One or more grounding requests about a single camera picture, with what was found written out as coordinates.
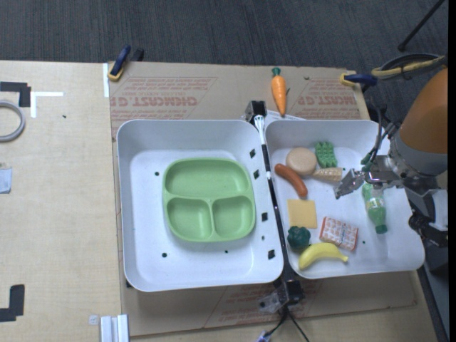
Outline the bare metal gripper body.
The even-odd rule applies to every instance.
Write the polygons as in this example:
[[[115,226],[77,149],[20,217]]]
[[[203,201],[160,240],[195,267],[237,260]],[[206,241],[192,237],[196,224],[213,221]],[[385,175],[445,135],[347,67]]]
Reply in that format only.
[[[376,189],[403,188],[407,177],[407,164],[399,157],[376,155],[364,170],[364,180]]]

